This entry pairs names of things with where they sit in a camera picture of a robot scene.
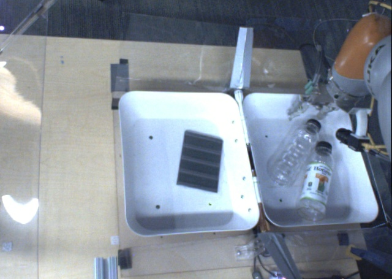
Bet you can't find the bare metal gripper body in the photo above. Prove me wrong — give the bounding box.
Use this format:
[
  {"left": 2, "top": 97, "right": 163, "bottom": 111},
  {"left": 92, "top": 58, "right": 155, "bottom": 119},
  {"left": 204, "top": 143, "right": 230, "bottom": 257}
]
[{"left": 302, "top": 86, "right": 341, "bottom": 112}]

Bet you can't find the clear plastic bottle white label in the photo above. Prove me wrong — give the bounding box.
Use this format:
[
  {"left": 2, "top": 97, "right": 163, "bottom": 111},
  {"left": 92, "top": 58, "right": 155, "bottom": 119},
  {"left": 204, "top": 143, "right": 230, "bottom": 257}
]
[{"left": 296, "top": 140, "right": 334, "bottom": 222}]

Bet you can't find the white plastic tray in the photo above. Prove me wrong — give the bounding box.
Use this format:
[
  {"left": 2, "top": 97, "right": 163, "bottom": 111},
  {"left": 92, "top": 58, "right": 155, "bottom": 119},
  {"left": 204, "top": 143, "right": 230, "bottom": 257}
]
[
  {"left": 242, "top": 92, "right": 380, "bottom": 228},
  {"left": 118, "top": 90, "right": 261, "bottom": 237}
]

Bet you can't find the dark grey ribbed block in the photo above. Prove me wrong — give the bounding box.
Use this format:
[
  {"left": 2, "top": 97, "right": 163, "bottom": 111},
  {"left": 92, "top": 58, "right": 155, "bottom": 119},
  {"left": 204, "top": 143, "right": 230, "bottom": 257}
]
[{"left": 176, "top": 129, "right": 225, "bottom": 194}]

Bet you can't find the pale wood board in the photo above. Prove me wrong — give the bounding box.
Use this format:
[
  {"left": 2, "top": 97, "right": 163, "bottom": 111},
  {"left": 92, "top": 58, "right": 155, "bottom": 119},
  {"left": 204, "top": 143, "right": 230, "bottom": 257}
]
[{"left": 111, "top": 39, "right": 363, "bottom": 278}]

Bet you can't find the black cylinder on white bracket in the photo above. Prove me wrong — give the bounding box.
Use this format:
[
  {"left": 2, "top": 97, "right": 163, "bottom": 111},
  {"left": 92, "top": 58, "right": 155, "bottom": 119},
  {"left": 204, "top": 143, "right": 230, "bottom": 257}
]
[{"left": 335, "top": 109, "right": 370, "bottom": 152}]

